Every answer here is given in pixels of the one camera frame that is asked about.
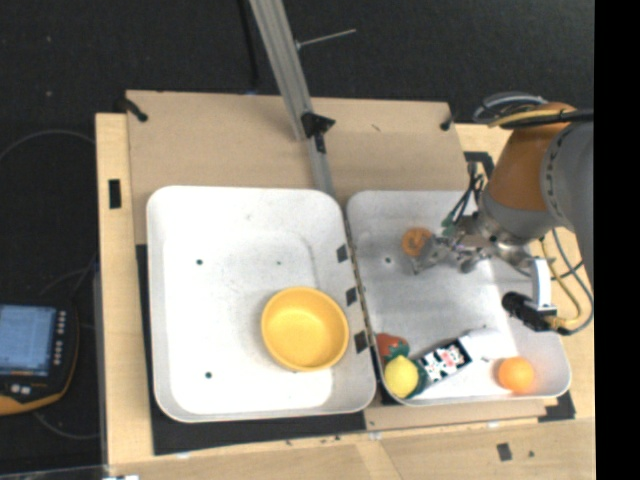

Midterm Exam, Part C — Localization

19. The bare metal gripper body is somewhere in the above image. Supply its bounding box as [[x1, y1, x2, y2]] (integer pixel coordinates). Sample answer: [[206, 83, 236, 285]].
[[433, 216, 535, 271]]

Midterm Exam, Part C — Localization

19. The orange round toy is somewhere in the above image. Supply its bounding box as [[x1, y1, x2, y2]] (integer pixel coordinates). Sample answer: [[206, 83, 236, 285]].
[[401, 226, 434, 257]]

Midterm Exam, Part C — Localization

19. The white plastic tray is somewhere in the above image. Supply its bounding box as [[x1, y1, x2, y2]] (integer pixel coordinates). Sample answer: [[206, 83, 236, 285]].
[[145, 184, 378, 424], [344, 189, 573, 409]]

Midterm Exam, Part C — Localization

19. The red toy strawberry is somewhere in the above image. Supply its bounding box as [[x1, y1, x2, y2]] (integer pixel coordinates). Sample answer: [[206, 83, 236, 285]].
[[375, 332, 411, 365]]

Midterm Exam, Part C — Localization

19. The black and white milk carton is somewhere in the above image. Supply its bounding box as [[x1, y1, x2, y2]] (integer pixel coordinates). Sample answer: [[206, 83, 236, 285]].
[[416, 327, 502, 385]]

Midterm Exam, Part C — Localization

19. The orange toy fruit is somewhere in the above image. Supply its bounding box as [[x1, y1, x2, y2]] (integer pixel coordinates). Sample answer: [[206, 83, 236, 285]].
[[496, 355, 537, 395]]

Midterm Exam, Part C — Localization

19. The yellow toy lemon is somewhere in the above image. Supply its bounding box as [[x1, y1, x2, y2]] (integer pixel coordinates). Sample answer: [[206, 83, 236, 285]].
[[383, 354, 421, 400]]

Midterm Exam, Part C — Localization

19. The yellow bowl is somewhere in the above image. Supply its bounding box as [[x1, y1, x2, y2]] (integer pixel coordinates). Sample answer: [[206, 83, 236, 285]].
[[260, 286, 351, 373]]

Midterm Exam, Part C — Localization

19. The brown cardboard board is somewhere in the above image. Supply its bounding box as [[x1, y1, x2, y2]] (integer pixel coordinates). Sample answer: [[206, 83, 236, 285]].
[[124, 89, 560, 432]]

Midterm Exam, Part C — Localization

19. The black cylinder on white bracket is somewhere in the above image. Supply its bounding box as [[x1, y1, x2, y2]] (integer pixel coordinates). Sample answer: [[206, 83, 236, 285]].
[[501, 257, 559, 334]]

